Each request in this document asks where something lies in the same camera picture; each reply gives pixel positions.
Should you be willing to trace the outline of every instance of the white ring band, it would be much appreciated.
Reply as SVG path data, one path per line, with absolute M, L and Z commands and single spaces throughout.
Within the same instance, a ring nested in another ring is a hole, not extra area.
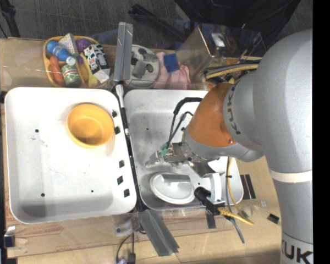
M 271 177 L 279 182 L 283 183 L 302 183 L 313 181 L 313 170 L 308 170 L 301 173 L 280 173 L 270 170 Z

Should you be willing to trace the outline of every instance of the white label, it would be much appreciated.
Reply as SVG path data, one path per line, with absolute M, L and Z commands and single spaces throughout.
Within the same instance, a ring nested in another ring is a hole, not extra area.
M 281 264 L 314 264 L 313 244 L 282 234 Z

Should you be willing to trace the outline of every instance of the bottle cap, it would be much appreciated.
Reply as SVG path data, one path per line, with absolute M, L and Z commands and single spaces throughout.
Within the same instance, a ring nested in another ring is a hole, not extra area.
M 73 66 L 73 65 L 75 65 L 75 63 L 76 63 L 76 59 L 74 58 L 74 57 L 67 57 L 67 59 L 66 59 L 66 63 L 69 65 L 69 66 Z

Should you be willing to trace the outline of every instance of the dark floor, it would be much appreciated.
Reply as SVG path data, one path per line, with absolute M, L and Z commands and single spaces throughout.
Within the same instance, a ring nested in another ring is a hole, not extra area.
M 67 32 L 93 35 L 117 28 L 129 8 L 137 3 L 158 17 L 179 18 L 173 0 L 10 0 L 16 8 L 16 22 L 21 37 L 48 39 Z M 6 21 L 0 13 L 4 32 L 10 36 Z M 280 33 L 278 40 L 294 32 L 312 28 L 313 0 L 301 0 L 289 23 Z M 0 246 L 3 231 L 3 173 L 2 144 L 0 137 Z

